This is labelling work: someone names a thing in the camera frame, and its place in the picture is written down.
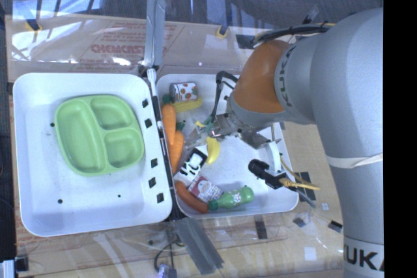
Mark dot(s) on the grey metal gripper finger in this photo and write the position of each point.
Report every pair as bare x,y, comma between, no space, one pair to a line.
217,137
197,135

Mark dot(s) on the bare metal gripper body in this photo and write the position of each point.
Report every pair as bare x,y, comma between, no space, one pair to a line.
228,125

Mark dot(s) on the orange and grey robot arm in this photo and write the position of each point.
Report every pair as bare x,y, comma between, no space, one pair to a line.
342,101

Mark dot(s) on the yellow banana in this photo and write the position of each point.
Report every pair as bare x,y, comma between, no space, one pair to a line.
213,151

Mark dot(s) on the orange carrot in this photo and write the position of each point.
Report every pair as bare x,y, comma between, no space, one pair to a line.
177,148
168,122

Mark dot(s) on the black and white carton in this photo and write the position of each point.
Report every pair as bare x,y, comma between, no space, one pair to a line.
192,164

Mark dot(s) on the yellow corn cob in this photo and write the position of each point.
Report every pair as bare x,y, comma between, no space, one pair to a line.
189,104

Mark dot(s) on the white plastic tray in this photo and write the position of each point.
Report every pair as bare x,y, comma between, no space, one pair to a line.
39,153
238,169

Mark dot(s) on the white can with orange print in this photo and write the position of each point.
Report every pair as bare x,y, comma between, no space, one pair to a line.
185,91

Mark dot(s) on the red and white carton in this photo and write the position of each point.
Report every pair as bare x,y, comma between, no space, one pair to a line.
205,189

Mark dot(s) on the green bottle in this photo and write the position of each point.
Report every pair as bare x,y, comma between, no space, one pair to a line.
233,198

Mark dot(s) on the orange sausage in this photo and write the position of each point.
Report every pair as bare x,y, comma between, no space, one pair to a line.
190,198

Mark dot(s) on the green divided plate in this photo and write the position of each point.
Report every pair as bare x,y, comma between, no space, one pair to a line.
81,136

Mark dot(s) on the brown cardboard board red print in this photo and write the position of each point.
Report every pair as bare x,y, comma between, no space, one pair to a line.
97,42

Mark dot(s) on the black cylinder on white bracket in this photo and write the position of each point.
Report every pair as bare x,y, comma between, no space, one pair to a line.
264,172

